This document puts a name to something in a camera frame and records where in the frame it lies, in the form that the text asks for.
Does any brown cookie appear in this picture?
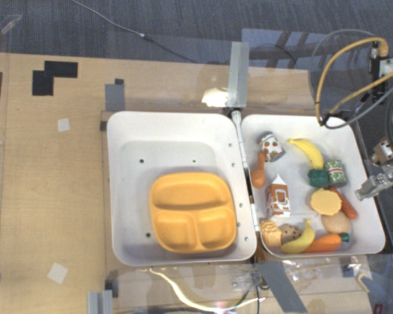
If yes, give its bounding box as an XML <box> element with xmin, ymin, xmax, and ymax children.
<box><xmin>279</xmin><ymin>224</ymin><xmax>302</xmax><ymax>245</ymax></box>

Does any orange carrot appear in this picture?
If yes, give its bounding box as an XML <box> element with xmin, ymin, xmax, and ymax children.
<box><xmin>301</xmin><ymin>232</ymin><xmax>350</xmax><ymax>254</ymax></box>

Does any orange divided plate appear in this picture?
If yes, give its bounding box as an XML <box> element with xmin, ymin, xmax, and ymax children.
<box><xmin>149</xmin><ymin>171</ymin><xmax>238</xmax><ymax>254</ymax></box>

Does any can with green print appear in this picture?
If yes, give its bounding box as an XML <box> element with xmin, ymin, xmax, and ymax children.
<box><xmin>324</xmin><ymin>159</ymin><xmax>347</xmax><ymax>188</ymax></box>

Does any yellow banana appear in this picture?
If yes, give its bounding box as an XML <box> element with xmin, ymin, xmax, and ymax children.
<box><xmin>287</xmin><ymin>137</ymin><xmax>325</xmax><ymax>170</ymax></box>
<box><xmin>280</xmin><ymin>219</ymin><xmax>316</xmax><ymax>254</ymax></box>

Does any yellow round biscuit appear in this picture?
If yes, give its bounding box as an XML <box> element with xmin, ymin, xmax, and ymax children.
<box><xmin>310</xmin><ymin>188</ymin><xmax>343</xmax><ymax>216</ymax></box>

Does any thin black and white rod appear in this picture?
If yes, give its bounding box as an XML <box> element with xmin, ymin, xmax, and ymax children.
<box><xmin>231</xmin><ymin>109</ymin><xmax>261</xmax><ymax>234</ymax></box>

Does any yellow fries packet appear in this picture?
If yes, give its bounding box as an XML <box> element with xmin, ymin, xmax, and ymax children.
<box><xmin>259</xmin><ymin>219</ymin><xmax>282</xmax><ymax>249</ymax></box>

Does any orange chicken drumstick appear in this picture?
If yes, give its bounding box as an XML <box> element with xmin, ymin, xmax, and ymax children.
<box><xmin>250</xmin><ymin>151</ymin><xmax>267</xmax><ymax>189</ymax></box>

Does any green broccoli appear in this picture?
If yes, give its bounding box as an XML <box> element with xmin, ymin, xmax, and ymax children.
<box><xmin>307</xmin><ymin>167</ymin><xmax>330</xmax><ymax>188</ymax></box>

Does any beige bread roll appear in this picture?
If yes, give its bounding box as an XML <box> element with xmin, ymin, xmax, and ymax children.
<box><xmin>320</xmin><ymin>210</ymin><xmax>351</xmax><ymax>235</ymax></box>

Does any white and brown carton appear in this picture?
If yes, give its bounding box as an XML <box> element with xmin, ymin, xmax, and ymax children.
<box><xmin>265</xmin><ymin>173</ymin><xmax>292</xmax><ymax>219</ymax></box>

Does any white plastic tray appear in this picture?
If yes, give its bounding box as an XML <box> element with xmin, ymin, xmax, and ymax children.
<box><xmin>240</xmin><ymin>114</ymin><xmax>386</xmax><ymax>259</ymax></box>
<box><xmin>106</xmin><ymin>111</ymin><xmax>258</xmax><ymax>268</ymax></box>

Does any can with red print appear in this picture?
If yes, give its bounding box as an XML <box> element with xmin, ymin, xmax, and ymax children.
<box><xmin>257</xmin><ymin>132</ymin><xmax>286</xmax><ymax>163</ymax></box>

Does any orange sausage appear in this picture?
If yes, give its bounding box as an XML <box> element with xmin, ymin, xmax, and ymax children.
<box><xmin>327</xmin><ymin>186</ymin><xmax>358</xmax><ymax>220</ymax></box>

